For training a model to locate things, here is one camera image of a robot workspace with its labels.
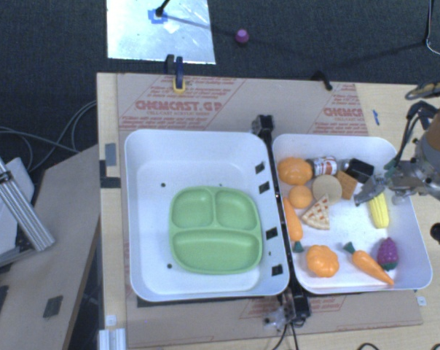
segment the toy orange pepper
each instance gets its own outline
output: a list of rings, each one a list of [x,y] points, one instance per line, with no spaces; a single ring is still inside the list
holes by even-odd
[[[307,267],[319,277],[332,277],[339,270],[337,254],[326,245],[312,245],[306,261]]]
[[[278,177],[290,185],[304,185],[313,178],[313,168],[301,158],[288,157],[277,166]]]

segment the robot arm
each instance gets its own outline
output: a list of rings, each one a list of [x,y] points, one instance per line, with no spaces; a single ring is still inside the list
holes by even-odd
[[[423,97],[438,96],[439,89],[432,85],[417,88],[417,93]],[[400,151],[386,166],[384,176],[373,176],[355,195],[355,204],[371,200],[388,187],[395,193],[393,200],[402,199],[416,193],[432,195],[440,200],[440,109],[437,110],[424,101],[414,104],[406,116],[408,122],[403,136]],[[420,140],[415,142],[415,156],[410,160],[401,160],[404,146],[406,146],[412,129],[417,121],[423,125],[424,133]]]
[[[440,109],[415,144],[411,160],[399,160],[389,168],[387,187],[399,197],[418,193],[440,200]]]

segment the purple grape bunch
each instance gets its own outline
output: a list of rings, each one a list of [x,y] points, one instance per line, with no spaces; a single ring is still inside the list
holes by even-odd
[[[386,238],[377,251],[377,262],[386,270],[393,270],[398,265],[398,251],[395,241],[390,237]]]

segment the can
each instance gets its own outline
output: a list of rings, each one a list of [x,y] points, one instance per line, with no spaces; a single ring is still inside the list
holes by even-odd
[[[313,167],[314,176],[335,175],[338,171],[337,159],[331,155],[307,160]]]

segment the toy orange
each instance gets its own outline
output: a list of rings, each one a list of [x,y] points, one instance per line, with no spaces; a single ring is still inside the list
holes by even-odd
[[[290,189],[288,199],[295,209],[304,209],[313,201],[313,192],[305,185],[297,185]]]
[[[277,170],[278,177],[286,184],[304,185],[313,178],[313,168],[301,158],[285,158],[279,162]]]

